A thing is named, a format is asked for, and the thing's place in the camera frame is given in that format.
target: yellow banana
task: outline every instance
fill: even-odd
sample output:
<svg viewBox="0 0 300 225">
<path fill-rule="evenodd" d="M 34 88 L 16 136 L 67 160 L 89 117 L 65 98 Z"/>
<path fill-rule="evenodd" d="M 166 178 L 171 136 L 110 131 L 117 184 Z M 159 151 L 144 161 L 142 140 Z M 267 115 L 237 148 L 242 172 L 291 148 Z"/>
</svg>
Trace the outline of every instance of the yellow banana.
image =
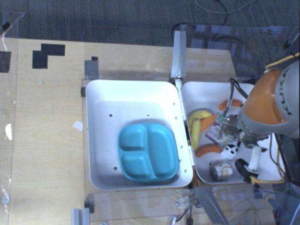
<svg viewBox="0 0 300 225">
<path fill-rule="evenodd" d="M 207 118 L 211 116 L 211 113 L 206 110 L 199 110 L 194 113 L 192 113 L 187 121 L 188 121 L 188 127 L 191 133 L 191 143 L 192 147 L 195 150 L 199 145 L 199 139 L 200 139 L 200 128 L 201 128 L 201 120 L 202 118 Z"/>
</svg>

